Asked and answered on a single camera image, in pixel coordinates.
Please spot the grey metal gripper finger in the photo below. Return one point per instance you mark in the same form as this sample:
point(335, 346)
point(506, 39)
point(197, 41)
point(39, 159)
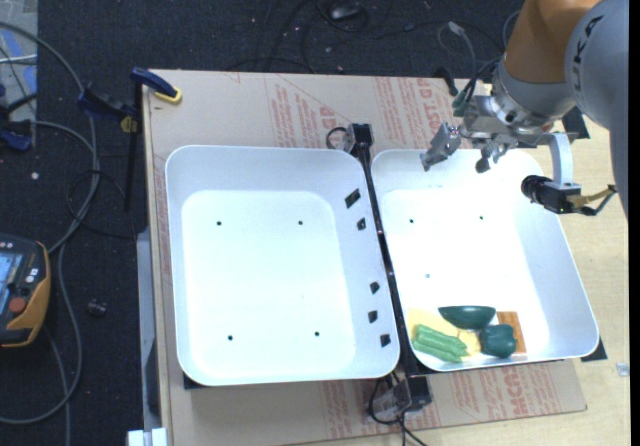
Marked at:
point(487, 159)
point(440, 146)

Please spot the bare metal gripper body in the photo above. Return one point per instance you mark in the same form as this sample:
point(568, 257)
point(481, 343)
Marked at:
point(500, 121)

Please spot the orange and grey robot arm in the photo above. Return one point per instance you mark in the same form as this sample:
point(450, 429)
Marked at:
point(555, 29)

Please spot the white plastic tray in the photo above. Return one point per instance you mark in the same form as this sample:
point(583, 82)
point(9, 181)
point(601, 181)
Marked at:
point(475, 254)
point(260, 264)

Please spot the thin black rod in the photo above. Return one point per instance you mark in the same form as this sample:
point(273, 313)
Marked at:
point(382, 244)

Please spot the brown cardboard board red print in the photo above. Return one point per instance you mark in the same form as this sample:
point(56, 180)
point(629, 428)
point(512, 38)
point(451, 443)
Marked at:
point(300, 104)

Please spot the dark green bowl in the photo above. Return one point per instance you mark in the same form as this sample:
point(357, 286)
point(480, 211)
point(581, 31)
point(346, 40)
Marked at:
point(466, 316)

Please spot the black computer mouse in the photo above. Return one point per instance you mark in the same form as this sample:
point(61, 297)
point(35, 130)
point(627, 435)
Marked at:
point(345, 10)

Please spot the orange biscuit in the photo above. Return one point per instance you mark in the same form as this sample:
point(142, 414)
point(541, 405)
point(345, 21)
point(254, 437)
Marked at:
point(517, 324)

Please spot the yellow cheese slice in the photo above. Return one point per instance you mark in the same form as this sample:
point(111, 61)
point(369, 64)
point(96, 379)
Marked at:
point(425, 320)

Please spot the green bell pepper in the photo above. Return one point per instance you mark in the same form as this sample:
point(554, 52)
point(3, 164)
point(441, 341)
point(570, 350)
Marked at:
point(499, 341)

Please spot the green bean pods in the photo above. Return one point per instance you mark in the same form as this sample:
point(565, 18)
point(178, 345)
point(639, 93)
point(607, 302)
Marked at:
point(440, 343)

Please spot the black cylinder on white bracket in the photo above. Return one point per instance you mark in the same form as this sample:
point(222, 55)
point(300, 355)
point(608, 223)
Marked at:
point(550, 194)

